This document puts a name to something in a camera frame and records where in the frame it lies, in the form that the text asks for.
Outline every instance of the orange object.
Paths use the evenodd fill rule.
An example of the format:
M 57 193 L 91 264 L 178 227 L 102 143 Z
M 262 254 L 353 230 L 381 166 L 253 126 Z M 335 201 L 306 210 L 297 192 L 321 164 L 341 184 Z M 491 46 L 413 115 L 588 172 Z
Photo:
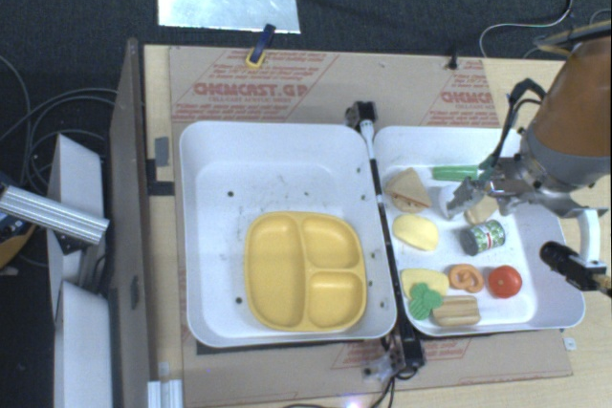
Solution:
M 457 290 L 479 292 L 485 287 L 485 278 L 470 264 L 454 266 L 448 273 L 450 285 Z
M 512 297 L 518 294 L 522 286 L 523 279 L 514 267 L 498 267 L 489 274 L 489 289 L 497 297 Z

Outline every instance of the can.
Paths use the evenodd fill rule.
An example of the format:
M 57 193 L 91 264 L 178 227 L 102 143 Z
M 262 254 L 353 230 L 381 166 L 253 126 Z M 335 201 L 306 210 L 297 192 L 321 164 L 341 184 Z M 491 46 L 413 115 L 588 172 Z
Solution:
M 506 243 L 506 231 L 496 220 L 487 221 L 461 231 L 459 235 L 461 247 L 468 255 L 477 255 L 480 252 Z

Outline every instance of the yellow plate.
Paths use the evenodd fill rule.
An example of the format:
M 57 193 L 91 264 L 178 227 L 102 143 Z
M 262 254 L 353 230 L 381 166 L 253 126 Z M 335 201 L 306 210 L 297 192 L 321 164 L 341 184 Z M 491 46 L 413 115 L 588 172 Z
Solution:
M 326 214 L 275 212 L 253 221 L 245 281 L 252 313 L 276 330 L 343 330 L 365 310 L 360 239 L 346 222 Z

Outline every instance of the pretzel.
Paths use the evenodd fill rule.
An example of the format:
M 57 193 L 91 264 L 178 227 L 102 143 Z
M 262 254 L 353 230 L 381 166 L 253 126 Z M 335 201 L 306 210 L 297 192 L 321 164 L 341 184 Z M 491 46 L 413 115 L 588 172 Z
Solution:
M 448 281 L 453 288 L 467 292 L 479 292 L 485 287 L 484 277 L 470 264 L 453 266 L 448 273 Z

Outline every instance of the red tomato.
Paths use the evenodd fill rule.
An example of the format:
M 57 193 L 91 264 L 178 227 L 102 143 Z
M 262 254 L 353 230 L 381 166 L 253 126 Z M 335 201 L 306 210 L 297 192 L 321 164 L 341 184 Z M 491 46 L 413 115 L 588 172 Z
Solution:
M 518 271 L 510 266 L 496 268 L 489 274 L 489 289 L 501 298 L 512 297 L 520 291 L 523 280 Z

